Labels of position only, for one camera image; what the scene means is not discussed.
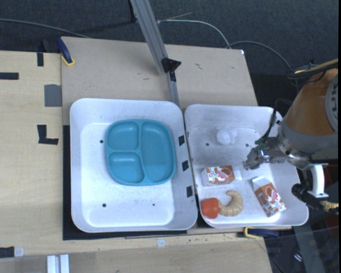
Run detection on brown cardboard board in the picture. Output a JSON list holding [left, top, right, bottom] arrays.
[[60, 36, 292, 236]]

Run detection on beige croissant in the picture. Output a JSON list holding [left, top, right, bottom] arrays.
[[218, 189, 244, 217]]

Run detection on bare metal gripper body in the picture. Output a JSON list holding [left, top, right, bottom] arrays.
[[259, 136, 313, 169]]

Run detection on black cylinder on white bracket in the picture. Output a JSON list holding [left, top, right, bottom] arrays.
[[290, 163, 330, 210]]

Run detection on orange and white carton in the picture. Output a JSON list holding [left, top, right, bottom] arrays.
[[199, 164, 243, 188], [251, 176, 287, 218]]

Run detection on white plastic tray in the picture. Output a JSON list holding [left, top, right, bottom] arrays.
[[69, 97, 199, 234], [184, 104, 310, 230]]

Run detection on blue divided plate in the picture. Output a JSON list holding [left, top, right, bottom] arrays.
[[104, 118, 177, 187]]

